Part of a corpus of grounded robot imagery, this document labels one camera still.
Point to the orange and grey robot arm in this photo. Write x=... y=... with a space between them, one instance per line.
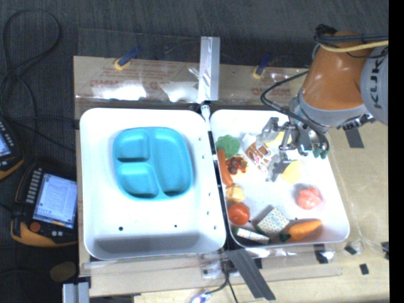
x=334 y=74

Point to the blue divided plate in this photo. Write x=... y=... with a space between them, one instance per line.
x=170 y=156

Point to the green broccoli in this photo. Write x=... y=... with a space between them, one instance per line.
x=228 y=144

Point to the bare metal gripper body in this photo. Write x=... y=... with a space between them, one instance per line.
x=307 y=139

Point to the orange sausage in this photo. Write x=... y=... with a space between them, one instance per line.
x=223 y=167

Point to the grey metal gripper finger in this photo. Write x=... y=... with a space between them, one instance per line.
x=280 y=166
x=272 y=127

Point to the orange carrot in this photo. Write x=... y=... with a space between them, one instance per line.
x=303 y=229

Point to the red tomato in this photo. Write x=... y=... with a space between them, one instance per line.
x=238 y=214

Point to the orange tangerine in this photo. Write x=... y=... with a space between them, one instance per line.
x=309 y=198

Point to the white green patterned carton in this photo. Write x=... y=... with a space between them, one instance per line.
x=273 y=222

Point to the orange and white packet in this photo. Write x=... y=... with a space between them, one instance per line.
x=257 y=156

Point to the yellow bread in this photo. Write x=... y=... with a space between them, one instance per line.
x=235 y=193

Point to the brown cardboard board red print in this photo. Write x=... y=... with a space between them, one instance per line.
x=240 y=74

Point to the white plastic tray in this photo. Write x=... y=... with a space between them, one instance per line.
x=94 y=175
x=271 y=194

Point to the dark red grapes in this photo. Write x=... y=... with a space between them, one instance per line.
x=236 y=163

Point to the yellow banana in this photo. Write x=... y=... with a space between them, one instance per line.
x=277 y=139

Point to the yellow lemon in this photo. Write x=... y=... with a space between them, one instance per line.
x=293 y=171

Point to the white flat carton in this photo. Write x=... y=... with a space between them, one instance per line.
x=252 y=235

